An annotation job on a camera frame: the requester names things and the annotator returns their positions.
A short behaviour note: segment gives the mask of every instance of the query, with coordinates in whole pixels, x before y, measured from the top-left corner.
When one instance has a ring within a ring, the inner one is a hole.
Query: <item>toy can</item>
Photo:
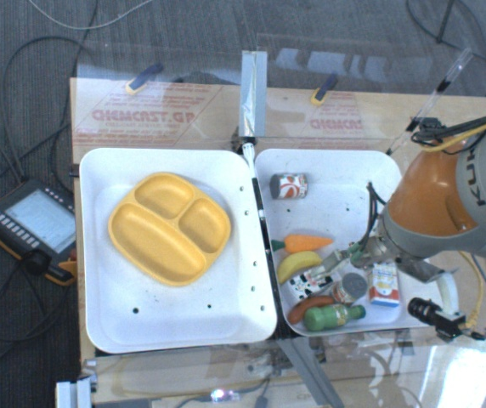
[[[370,302],[387,307],[399,306],[398,268],[394,262],[374,263],[369,274]]]
[[[275,200],[304,198],[308,179],[304,173],[276,173],[269,180],[269,190]]]
[[[363,297],[368,291],[368,282],[362,275],[351,272],[334,283],[331,289],[331,296],[337,303],[351,305],[356,300]]]

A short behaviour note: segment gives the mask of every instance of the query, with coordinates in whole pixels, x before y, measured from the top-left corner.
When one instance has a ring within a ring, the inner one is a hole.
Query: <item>toy carrot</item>
[[[300,251],[314,251],[333,243],[330,237],[320,235],[288,235],[284,241],[271,241],[274,251],[285,248],[292,254]]]

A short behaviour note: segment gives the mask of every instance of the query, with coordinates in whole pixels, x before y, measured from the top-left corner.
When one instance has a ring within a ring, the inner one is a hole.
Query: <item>toy banana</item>
[[[280,284],[288,281],[296,272],[318,266],[322,257],[315,251],[300,251],[285,257],[277,268],[277,279]]]

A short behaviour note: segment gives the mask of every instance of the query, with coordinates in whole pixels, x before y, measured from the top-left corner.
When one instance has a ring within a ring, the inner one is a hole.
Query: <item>white cable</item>
[[[92,26],[86,26],[86,27],[78,27],[78,26],[74,26],[74,25],[67,25],[67,24],[65,24],[65,23],[63,23],[61,21],[56,20],[51,15],[47,14],[44,10],[42,10],[41,8],[39,8],[39,6],[33,0],[27,0],[27,1],[30,2],[31,5],[35,9],[37,9],[41,14],[43,14],[44,16],[46,16],[53,23],[56,23],[58,26],[62,26],[62,27],[65,27],[67,29],[72,29],[72,30],[75,30],[75,31],[87,31],[87,30],[101,29],[103,27],[107,27],[107,26],[110,26],[112,24],[115,24],[117,21],[122,20],[123,18],[127,17],[128,15],[130,15],[132,12],[135,12],[136,10],[142,8],[145,4],[149,4],[151,2],[154,2],[155,0],[145,0],[144,2],[138,4],[136,7],[131,8],[130,10],[128,10],[127,12],[125,12],[124,14],[119,15],[115,19],[113,19],[111,21],[108,21],[108,22],[106,22],[104,24],[92,25]]]

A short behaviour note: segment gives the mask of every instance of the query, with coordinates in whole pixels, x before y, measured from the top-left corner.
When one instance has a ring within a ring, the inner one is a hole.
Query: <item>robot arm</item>
[[[455,151],[422,151],[377,219],[365,246],[349,250],[357,267],[395,261],[423,282],[443,271],[424,260],[442,251],[486,257],[486,131]]]

